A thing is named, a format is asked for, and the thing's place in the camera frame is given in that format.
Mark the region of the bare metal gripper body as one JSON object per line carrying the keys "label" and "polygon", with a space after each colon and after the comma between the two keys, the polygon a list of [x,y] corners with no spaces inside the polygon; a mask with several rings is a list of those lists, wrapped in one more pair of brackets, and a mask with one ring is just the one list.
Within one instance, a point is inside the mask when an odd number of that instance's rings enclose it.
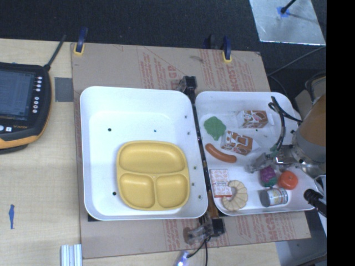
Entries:
{"label": "bare metal gripper body", "polygon": [[315,146],[302,149],[296,145],[283,145],[273,162],[284,168],[294,166],[316,178],[326,174],[326,148]]}

